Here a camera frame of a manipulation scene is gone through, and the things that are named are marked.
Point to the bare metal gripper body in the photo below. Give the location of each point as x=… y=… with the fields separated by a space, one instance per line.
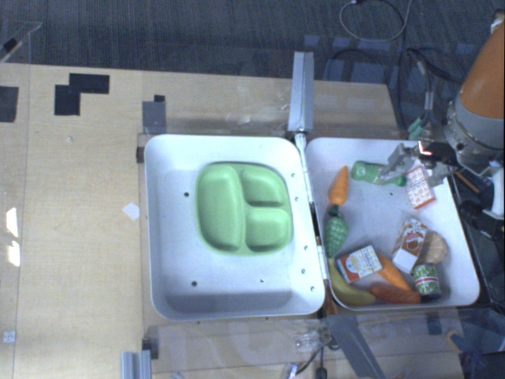
x=442 y=151

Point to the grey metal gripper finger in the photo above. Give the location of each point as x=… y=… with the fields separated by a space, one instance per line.
x=399 y=159
x=439 y=174

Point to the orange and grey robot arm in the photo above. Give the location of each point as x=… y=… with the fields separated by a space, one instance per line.
x=483 y=73

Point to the orange and white patterned carton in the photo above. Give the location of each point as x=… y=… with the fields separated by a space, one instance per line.
x=420 y=190

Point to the green bottle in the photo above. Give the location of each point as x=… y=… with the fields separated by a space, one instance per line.
x=365 y=171

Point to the white plastic tray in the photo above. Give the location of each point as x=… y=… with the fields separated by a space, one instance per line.
x=375 y=219
x=177 y=251

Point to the small orange carrot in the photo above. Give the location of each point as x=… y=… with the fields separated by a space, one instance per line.
x=339 y=188

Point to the tan bread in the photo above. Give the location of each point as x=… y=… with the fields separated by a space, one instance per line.
x=436 y=248

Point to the orange and white fruit carton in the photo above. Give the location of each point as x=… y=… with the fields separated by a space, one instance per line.
x=410 y=243

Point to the thin black and white rod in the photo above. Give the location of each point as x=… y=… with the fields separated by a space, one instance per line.
x=309 y=180

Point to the green grapes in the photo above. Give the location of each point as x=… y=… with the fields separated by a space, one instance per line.
x=335 y=233

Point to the green can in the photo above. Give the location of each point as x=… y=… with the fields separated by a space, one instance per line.
x=426 y=282

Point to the large orange carrot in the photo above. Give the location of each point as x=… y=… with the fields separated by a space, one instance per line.
x=392 y=275

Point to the yellow and orange carton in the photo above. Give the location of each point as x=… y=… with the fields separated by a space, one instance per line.
x=359 y=264

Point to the orange sausage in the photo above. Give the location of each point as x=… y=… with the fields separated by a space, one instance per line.
x=396 y=295

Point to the yellow banana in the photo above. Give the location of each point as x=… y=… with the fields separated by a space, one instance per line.
x=347 y=292

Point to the green divided plate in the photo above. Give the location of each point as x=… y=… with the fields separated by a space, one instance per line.
x=221 y=207

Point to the black cylinder on white bracket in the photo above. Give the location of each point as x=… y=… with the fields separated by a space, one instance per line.
x=479 y=215

